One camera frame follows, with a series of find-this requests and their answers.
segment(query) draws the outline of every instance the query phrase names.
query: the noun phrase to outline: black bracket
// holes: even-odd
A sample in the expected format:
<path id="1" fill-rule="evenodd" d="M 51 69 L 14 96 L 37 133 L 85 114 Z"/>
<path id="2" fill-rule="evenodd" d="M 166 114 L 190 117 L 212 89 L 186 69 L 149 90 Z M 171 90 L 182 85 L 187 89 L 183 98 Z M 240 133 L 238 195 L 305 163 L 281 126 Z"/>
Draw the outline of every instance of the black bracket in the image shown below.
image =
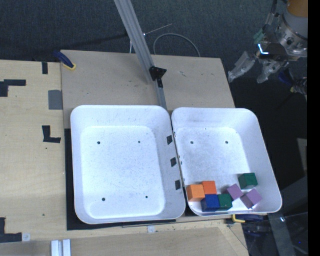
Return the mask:
<path id="1" fill-rule="evenodd" d="M 152 66 L 152 67 L 150 67 L 149 72 L 150 72 L 152 80 L 157 81 L 158 87 L 163 88 L 164 84 L 162 83 L 162 77 L 165 75 L 167 70 L 160 68 L 160 67 Z"/>
<path id="2" fill-rule="evenodd" d="M 6 218 L 0 218 L 0 244 L 1 243 L 13 243 L 22 241 L 22 233 L 6 234 L 5 233 L 5 220 Z"/>

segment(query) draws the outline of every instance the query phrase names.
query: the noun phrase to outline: green block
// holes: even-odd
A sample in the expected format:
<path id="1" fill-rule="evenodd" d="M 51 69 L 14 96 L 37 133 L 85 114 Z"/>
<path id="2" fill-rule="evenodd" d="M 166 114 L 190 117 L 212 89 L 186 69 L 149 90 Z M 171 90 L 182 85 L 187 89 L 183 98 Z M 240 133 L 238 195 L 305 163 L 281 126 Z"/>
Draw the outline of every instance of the green block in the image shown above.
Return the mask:
<path id="1" fill-rule="evenodd" d="M 232 208 L 232 198 L 229 194 L 218 194 L 220 210 L 229 210 Z"/>
<path id="2" fill-rule="evenodd" d="M 244 173 L 239 177 L 238 180 L 242 190 L 250 190 L 258 185 L 256 174 L 254 172 Z"/>

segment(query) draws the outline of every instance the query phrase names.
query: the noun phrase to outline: black tape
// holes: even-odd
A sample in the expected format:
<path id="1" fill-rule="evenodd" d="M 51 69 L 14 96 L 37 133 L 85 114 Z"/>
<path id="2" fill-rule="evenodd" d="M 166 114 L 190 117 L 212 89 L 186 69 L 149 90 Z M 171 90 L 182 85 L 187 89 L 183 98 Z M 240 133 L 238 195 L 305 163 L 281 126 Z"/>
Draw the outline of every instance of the black tape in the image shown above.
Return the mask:
<path id="1" fill-rule="evenodd" d="M 177 159 L 176 158 L 172 158 L 171 159 L 171 167 L 174 167 L 177 164 Z"/>
<path id="2" fill-rule="evenodd" d="M 180 180 L 176 180 L 175 181 L 175 190 L 179 190 L 181 189 L 181 181 Z"/>
<path id="3" fill-rule="evenodd" d="M 6 218 L 3 218 L 3 217 L 0 218 L 0 244 L 22 242 L 22 233 L 17 233 L 17 234 L 5 233 L 5 220 Z"/>
<path id="4" fill-rule="evenodd" d="M 43 125 L 42 126 L 43 131 L 43 142 L 49 142 L 49 143 L 60 143 L 61 138 L 52 138 L 51 137 L 51 127 L 49 125 Z"/>
<path id="5" fill-rule="evenodd" d="M 26 86 L 27 85 L 27 80 L 4 80 L 4 84 L 6 86 Z"/>
<path id="6" fill-rule="evenodd" d="M 0 82 L 0 97 L 8 97 L 9 87 L 4 82 Z"/>
<path id="7" fill-rule="evenodd" d="M 48 75 L 48 63 L 47 62 L 42 62 L 42 74 Z"/>
<path id="8" fill-rule="evenodd" d="M 174 140 L 172 139 L 172 136 L 166 137 L 166 141 L 168 142 L 168 145 L 170 145 Z"/>
<path id="9" fill-rule="evenodd" d="M 9 80 L 5 79 L 0 82 L 0 97 L 8 97 L 9 86 L 26 86 L 26 80 Z"/>

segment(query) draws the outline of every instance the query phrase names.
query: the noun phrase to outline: orange block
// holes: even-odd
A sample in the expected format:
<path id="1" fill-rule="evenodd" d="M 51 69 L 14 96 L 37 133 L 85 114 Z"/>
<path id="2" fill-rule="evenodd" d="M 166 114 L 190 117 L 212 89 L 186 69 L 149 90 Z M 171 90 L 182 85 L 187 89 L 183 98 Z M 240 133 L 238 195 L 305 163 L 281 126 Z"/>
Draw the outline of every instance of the orange block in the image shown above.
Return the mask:
<path id="1" fill-rule="evenodd" d="M 203 190 L 206 195 L 217 195 L 217 187 L 215 181 L 203 181 Z"/>
<path id="2" fill-rule="evenodd" d="M 206 197 L 202 184 L 190 185 L 186 188 L 189 202 L 199 202 Z"/>

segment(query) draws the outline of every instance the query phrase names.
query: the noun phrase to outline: gray floor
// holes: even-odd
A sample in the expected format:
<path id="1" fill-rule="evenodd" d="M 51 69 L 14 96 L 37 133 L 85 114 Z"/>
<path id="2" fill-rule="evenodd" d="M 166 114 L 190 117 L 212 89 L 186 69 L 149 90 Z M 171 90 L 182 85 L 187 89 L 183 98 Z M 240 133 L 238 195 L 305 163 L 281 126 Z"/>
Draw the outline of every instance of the gray floor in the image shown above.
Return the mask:
<path id="1" fill-rule="evenodd" d="M 191 40 L 202 57 L 220 58 L 226 73 L 244 51 L 257 51 L 253 36 L 264 25 L 272 2 L 132 0 L 152 54 L 159 36 L 179 34 Z M 281 13 L 285 4 L 278 2 Z M 160 38 L 155 49 L 159 55 L 198 56 L 191 43 L 174 36 Z M 114 1 L 0 0 L 1 60 L 55 62 L 54 50 L 129 53 L 130 39 Z M 290 66 L 296 77 L 308 75 L 306 59 Z M 230 88 L 236 107 L 250 109 L 258 116 L 283 189 L 304 176 L 297 138 L 307 138 L 307 102 L 297 94 L 282 105 L 290 95 L 288 88 L 277 75 L 257 84 L 260 72 L 256 63 Z"/>

